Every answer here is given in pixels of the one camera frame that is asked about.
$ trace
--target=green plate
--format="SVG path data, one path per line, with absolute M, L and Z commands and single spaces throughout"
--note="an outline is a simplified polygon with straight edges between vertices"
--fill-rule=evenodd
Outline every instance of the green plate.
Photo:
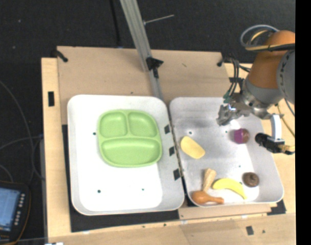
M 115 167 L 147 166 L 162 156 L 158 125 L 143 111 L 105 112 L 98 120 L 97 136 L 103 159 Z

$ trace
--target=screen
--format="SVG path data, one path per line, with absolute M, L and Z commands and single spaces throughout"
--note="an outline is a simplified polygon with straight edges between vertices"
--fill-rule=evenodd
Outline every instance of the screen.
M 10 231 L 17 207 L 19 190 L 0 188 L 0 229 Z

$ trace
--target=wooden table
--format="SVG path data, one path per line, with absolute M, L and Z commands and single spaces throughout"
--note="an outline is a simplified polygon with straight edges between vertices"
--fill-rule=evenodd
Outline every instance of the wooden table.
M 142 71 L 134 49 L 60 46 L 58 50 L 68 62 L 60 58 L 41 61 L 49 242 L 121 245 L 208 244 L 210 241 L 213 244 L 296 243 L 295 155 L 283 154 L 273 157 L 284 186 L 286 213 L 268 216 L 276 204 L 204 210 L 183 204 L 179 209 L 179 220 L 71 232 L 61 127 L 67 121 L 68 100 L 81 93 L 152 95 L 152 92 L 148 74 Z M 179 96 L 222 97 L 229 87 L 232 66 L 216 65 L 221 60 L 220 53 L 154 50 L 152 54 L 164 61 L 159 75 L 166 104 Z M 281 110 L 294 128 L 294 117 L 284 102 Z M 276 107 L 270 111 L 277 113 Z M 265 132 L 271 134 L 270 122 L 263 121 L 263 126 Z M 293 145 L 295 139 L 285 125 L 282 133 L 286 144 Z

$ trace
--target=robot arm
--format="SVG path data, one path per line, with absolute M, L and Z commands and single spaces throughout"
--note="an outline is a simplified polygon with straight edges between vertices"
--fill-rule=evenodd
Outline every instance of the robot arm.
M 254 30 L 256 32 L 244 43 L 244 36 Z M 263 45 L 257 45 L 264 34 L 269 34 L 269 38 Z M 257 56 L 241 84 L 241 91 L 228 96 L 227 105 L 220 106 L 217 123 L 227 125 L 231 120 L 251 113 L 260 119 L 270 119 L 272 136 L 258 134 L 257 143 L 273 153 L 294 153 L 294 150 L 286 149 L 279 134 L 282 115 L 270 114 L 268 109 L 282 99 L 295 104 L 295 33 L 270 26 L 254 26 L 242 34 L 241 43 L 247 50 L 257 52 Z

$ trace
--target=white tray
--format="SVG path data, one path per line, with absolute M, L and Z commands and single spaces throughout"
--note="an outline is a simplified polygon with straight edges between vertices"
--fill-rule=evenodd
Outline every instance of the white tray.
M 216 118 L 221 104 L 223 99 L 219 97 L 179 97 L 170 103 L 178 157 L 189 198 L 191 199 L 194 191 L 201 190 L 204 170 L 211 168 L 217 172 L 216 179 L 232 178 L 242 182 L 242 174 L 245 172 L 255 172 L 260 178 L 257 187 L 243 185 L 248 197 L 246 200 L 228 189 L 209 189 L 208 194 L 224 198 L 225 203 L 220 206 L 280 201 L 283 186 L 273 157 L 254 140 L 257 133 L 263 132 L 261 120 L 250 115 L 233 120 L 230 125 L 219 126 Z M 250 139 L 245 144 L 233 141 L 233 131 L 240 128 L 245 128 L 250 133 Z M 190 136 L 200 144 L 205 149 L 205 156 L 193 159 L 184 153 L 179 147 L 184 136 Z M 216 204 L 209 202 L 198 206 L 214 205 Z
M 175 210 L 185 198 L 173 135 L 164 102 L 148 96 L 76 95 L 68 102 L 71 199 L 84 215 Z M 98 118 L 110 110 L 140 110 L 157 122 L 163 147 L 161 159 L 139 168 L 112 167 L 98 149 Z

